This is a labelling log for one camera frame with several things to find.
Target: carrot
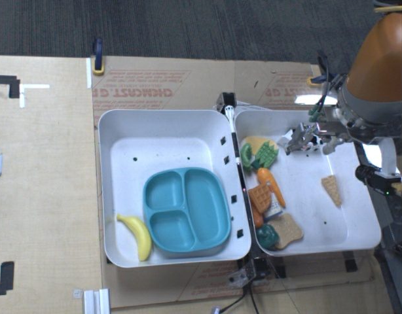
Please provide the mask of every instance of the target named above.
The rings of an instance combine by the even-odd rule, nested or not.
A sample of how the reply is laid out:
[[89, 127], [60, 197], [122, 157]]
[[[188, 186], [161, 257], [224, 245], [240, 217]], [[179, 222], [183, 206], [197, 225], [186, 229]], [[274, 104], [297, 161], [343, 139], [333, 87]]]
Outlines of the carrot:
[[261, 167], [261, 168], [258, 169], [257, 176], [258, 176], [259, 183], [261, 183], [261, 184], [265, 183], [265, 184], [268, 184], [268, 185], [271, 186], [271, 189], [274, 192], [275, 197], [278, 200], [278, 203], [282, 207], [285, 208], [285, 201], [284, 201], [284, 198], [282, 196], [280, 187], [278, 186], [278, 184], [277, 184], [274, 176], [272, 175], [272, 173], [268, 169], [266, 169], [264, 167]]

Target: green pepper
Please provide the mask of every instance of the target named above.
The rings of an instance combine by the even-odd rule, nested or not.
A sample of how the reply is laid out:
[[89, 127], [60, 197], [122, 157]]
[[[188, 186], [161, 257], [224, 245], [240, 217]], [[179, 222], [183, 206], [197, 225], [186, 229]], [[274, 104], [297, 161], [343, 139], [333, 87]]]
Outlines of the green pepper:
[[267, 223], [259, 229], [256, 229], [256, 236], [259, 244], [266, 249], [271, 248], [280, 240], [280, 237], [275, 231], [274, 227]]
[[246, 171], [251, 171], [251, 157], [252, 157], [252, 146], [251, 143], [246, 143], [240, 149], [240, 159], [242, 161], [242, 165]]

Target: banana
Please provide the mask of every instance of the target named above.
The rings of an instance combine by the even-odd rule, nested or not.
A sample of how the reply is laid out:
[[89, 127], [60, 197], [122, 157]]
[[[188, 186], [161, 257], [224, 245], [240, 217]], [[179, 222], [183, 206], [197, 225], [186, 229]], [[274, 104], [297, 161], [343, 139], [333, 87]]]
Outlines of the banana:
[[151, 236], [149, 229], [138, 217], [124, 217], [117, 214], [117, 220], [123, 222], [134, 234], [137, 241], [138, 259], [142, 262], [150, 256]]

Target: teal divided tray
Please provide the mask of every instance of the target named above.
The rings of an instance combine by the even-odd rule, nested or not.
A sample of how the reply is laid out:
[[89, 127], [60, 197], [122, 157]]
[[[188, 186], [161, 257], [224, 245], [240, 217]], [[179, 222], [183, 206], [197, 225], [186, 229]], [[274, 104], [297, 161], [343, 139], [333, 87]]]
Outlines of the teal divided tray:
[[230, 234], [225, 193], [214, 173], [199, 167], [152, 175], [143, 190], [152, 240], [171, 253], [214, 248]]

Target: wooden surface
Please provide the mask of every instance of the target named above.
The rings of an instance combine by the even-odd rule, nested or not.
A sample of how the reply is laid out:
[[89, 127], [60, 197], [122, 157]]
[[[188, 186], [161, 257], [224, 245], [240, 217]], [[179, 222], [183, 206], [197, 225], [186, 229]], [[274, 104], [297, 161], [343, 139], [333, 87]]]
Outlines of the wooden surface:
[[[0, 85], [0, 264], [15, 262], [14, 289], [0, 296], [0, 313], [82, 313], [82, 300], [73, 291], [101, 288], [86, 60], [0, 56], [0, 75], [50, 85], [26, 90], [24, 109]], [[375, 259], [371, 264], [374, 279], [367, 282], [256, 294], [259, 312], [392, 313], [380, 267]], [[210, 313], [232, 301], [148, 305], [115, 313]], [[247, 296], [226, 313], [254, 313], [251, 299]]]

